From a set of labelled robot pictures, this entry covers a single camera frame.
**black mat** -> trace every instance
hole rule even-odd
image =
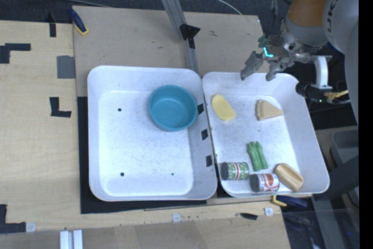
[[[88,168],[88,100],[78,97],[79,165],[80,165],[80,212],[112,213],[134,209],[168,208],[204,205],[206,201],[118,201],[106,202],[93,195],[89,187]]]

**wooden table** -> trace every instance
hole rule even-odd
[[[281,210],[268,200],[211,198],[207,205],[189,208],[80,213],[76,99],[86,95],[87,72],[97,64],[121,64],[123,59],[125,65],[176,68],[186,67],[186,61],[181,43],[170,35],[163,11],[75,9],[87,21],[89,37],[77,35],[71,24],[57,23],[57,36],[51,37],[48,23],[0,22],[0,45],[31,44],[31,51],[11,51],[9,64],[0,64],[0,204],[8,205],[7,223],[35,223],[37,232],[0,235],[0,244],[18,244],[18,248],[23,240],[55,244],[57,232],[83,229],[85,243],[90,243],[87,248],[100,244],[110,248],[109,240],[120,244],[113,248],[148,248],[152,236],[163,244],[167,236],[186,232],[192,240],[199,240],[198,248],[227,248],[229,244],[290,248]],[[93,9],[97,14],[90,15]],[[109,22],[101,14],[117,17]],[[213,70],[239,72],[262,34],[256,16],[185,15],[190,25],[202,29],[195,37],[201,76]],[[103,18],[119,26],[109,36]],[[118,34],[126,39],[130,51],[107,51],[118,49]],[[92,50],[91,43],[101,50]],[[145,44],[153,56],[140,64],[147,56]],[[75,57],[76,79],[57,77],[57,57],[64,55]],[[50,97],[59,97],[59,109],[71,111],[71,117],[52,117]],[[273,216],[265,216],[267,207],[273,209]],[[237,217],[241,212],[259,215],[258,220]],[[173,223],[175,213],[180,214],[180,223]]]

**can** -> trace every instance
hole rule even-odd
[[[246,162],[224,162],[220,168],[223,180],[247,180],[249,178],[249,166]]]
[[[280,188],[279,178],[273,173],[250,175],[250,186],[254,192],[277,191]]]

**blue bowl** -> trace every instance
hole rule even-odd
[[[168,132],[188,128],[198,115],[194,97],[176,85],[157,88],[150,96],[148,106],[153,122]]]

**white tray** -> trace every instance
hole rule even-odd
[[[329,175],[309,117],[305,100],[295,91],[297,79],[285,73],[266,81],[264,73],[254,73],[241,80],[239,73],[211,72],[203,79],[203,92],[207,105],[216,162],[220,169],[223,162],[247,162],[250,174],[272,173],[278,163],[287,163],[304,178],[303,186],[293,192],[280,184],[277,192],[251,190],[249,180],[224,181],[221,185],[234,197],[253,197],[269,194],[309,195],[322,193],[329,186]],[[223,121],[212,109],[215,94],[222,95],[236,112],[236,117]],[[284,111],[284,114],[258,121],[255,104],[267,100]],[[246,145],[259,141],[269,168],[253,171]]]
[[[189,91],[197,120],[156,127],[147,101],[163,85]],[[189,69],[98,66],[88,75],[89,184],[104,201],[199,200],[217,188],[202,82]]]

